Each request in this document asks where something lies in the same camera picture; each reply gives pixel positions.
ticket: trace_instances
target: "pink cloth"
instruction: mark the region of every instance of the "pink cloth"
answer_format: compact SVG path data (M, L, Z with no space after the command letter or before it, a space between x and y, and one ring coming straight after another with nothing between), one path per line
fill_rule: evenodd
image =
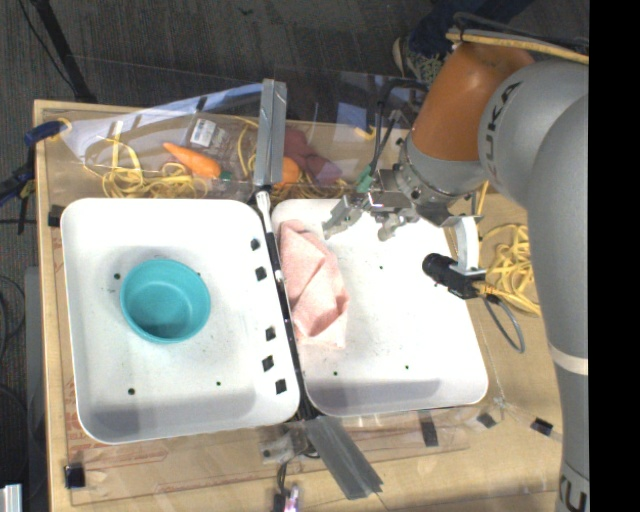
M280 225L279 245L298 341L343 348L349 294L335 254L299 220Z

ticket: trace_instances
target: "duct tape strip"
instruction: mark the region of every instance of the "duct tape strip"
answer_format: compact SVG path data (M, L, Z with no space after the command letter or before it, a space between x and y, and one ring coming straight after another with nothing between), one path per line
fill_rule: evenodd
M576 357L570 354L565 354L561 350L558 350L553 345L549 344L549 351L551 352L551 359L561 368L571 373L578 375L589 375L589 359L584 357Z

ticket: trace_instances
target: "teal bowl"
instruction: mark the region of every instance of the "teal bowl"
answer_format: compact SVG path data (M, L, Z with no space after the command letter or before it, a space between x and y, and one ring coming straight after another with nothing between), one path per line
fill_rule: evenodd
M127 323L145 340L178 343L207 323L211 297L202 278L174 260L145 261L126 275L120 306Z

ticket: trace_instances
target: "white label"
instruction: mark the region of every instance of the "white label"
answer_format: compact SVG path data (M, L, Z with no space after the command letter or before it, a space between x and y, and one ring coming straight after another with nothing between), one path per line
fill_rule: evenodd
M206 148L211 144L213 132L216 130L216 123L209 119L198 119L191 134L191 144L198 144Z

